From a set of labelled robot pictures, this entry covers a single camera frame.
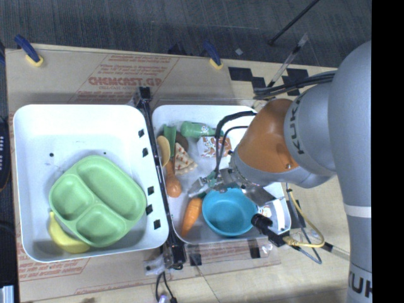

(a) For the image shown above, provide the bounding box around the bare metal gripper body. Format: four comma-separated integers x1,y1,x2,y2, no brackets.
218,167,251,190

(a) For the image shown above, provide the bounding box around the orange-brown drumstick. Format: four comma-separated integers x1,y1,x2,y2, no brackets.
165,160,182,199

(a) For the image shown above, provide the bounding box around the orange carrot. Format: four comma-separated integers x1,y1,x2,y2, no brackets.
180,198,203,237

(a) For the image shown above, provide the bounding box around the pizza slice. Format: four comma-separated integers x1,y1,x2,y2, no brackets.
174,142,199,176

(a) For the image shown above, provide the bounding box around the blue bowl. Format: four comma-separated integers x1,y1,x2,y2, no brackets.
201,187,259,237

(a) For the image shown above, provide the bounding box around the white carton, orange print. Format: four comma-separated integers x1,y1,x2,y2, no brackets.
196,135,234,158

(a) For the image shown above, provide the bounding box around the thin black rod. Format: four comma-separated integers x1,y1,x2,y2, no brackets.
141,101,179,249

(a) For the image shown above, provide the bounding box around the brown round toy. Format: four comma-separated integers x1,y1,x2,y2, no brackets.
175,131,189,153

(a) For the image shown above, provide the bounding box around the green bottle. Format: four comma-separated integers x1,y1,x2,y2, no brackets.
180,121,223,139

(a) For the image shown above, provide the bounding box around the white plastic tray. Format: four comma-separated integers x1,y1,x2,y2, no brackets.
151,104,292,246
12,104,170,263

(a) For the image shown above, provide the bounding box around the green divided plate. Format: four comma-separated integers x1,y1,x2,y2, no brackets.
48,155,148,249

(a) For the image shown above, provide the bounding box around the brown cardboard board, red print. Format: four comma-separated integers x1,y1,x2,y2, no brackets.
4,42,282,303

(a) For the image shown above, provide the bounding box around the yellow banana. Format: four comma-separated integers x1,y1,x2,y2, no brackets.
47,211,92,254

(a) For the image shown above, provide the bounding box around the black cylinder on white bracket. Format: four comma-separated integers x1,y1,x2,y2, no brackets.
251,197,292,247

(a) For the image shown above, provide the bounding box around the black block with wires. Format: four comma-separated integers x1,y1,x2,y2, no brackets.
135,86,153,109
162,243,188,270

